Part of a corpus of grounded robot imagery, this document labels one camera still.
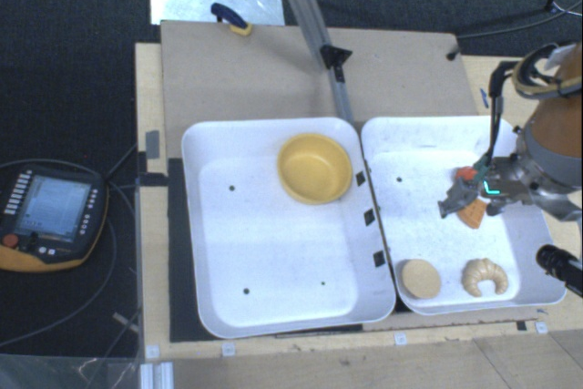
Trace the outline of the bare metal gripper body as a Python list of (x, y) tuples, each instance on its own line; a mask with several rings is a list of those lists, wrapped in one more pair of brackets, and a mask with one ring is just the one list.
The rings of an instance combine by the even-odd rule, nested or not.
[(482, 194), (486, 213), (496, 216), (506, 206), (537, 206), (559, 221), (580, 221), (582, 209), (568, 195), (581, 190), (582, 162), (567, 156), (534, 159), (529, 155), (494, 158)]

